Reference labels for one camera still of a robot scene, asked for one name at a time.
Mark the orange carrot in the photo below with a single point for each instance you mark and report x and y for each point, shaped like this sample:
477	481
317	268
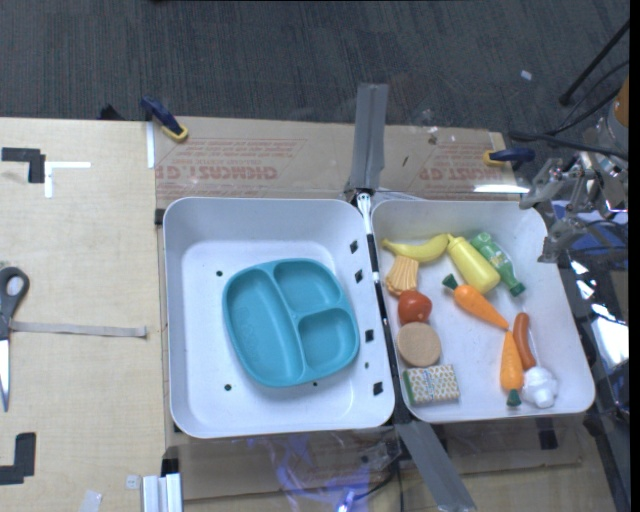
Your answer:
477	302
511	367

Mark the tan round biscuit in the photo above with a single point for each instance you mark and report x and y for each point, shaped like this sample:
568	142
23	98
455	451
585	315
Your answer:
419	345

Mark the white plastic tray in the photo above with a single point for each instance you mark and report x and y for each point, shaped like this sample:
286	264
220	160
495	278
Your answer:
475	360
200	300

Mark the brown cardboard board red print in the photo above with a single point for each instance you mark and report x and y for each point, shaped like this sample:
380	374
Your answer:
280	160

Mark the blue divided plate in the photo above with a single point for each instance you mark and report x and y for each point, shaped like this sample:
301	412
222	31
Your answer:
270	320

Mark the white garlic bulb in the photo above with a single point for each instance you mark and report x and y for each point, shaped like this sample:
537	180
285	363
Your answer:
540	386

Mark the yellow bottle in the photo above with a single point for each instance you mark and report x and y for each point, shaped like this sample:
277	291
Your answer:
472	265

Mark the yellow patterned packet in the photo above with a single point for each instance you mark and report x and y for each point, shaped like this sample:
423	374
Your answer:
432	384

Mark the red sausage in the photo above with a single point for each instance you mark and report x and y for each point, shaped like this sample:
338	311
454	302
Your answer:
522	337

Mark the green bottle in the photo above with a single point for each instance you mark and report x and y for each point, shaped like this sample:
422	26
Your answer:
495	257

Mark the yellow banana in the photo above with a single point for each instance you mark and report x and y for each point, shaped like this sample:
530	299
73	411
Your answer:
422	248

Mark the yellow ridged fries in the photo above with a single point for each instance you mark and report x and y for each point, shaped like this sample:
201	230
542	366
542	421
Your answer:
402	275

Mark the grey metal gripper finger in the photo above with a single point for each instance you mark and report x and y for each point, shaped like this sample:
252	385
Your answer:
556	242
541	187

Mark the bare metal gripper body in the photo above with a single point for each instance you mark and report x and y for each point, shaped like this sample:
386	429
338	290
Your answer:
602	172

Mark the red tomato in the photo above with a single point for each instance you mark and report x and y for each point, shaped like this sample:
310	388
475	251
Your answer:
414	307

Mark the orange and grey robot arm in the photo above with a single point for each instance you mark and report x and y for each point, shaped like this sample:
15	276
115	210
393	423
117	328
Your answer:
623	102

